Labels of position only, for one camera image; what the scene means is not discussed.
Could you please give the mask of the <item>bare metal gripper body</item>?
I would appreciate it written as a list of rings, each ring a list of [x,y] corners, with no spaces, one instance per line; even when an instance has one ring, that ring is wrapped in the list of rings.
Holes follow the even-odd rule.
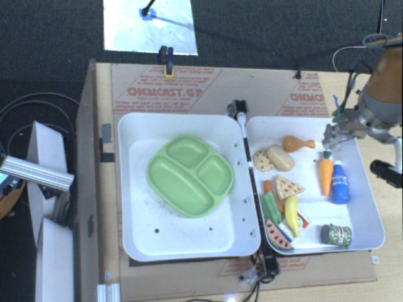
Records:
[[[341,143],[369,136],[380,143],[394,143],[392,127],[365,108],[345,109],[334,118],[332,140]]]

